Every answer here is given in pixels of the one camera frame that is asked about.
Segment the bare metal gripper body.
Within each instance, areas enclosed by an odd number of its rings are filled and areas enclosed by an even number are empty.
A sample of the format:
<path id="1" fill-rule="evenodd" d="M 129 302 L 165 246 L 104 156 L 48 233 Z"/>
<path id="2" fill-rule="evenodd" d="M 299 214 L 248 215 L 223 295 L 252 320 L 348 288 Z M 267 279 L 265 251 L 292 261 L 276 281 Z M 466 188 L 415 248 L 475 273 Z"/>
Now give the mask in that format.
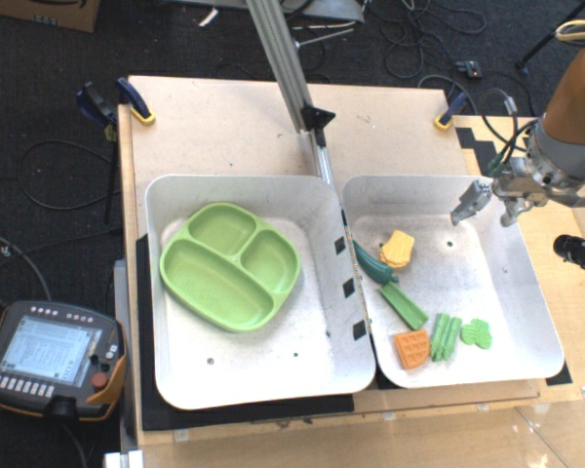
<path id="1" fill-rule="evenodd" d="M 551 137 L 532 137 L 526 155 L 511 158 L 496 176 L 492 191 L 501 199 L 523 199 L 542 206 L 554 201 L 569 208 L 585 207 L 585 144 Z"/>

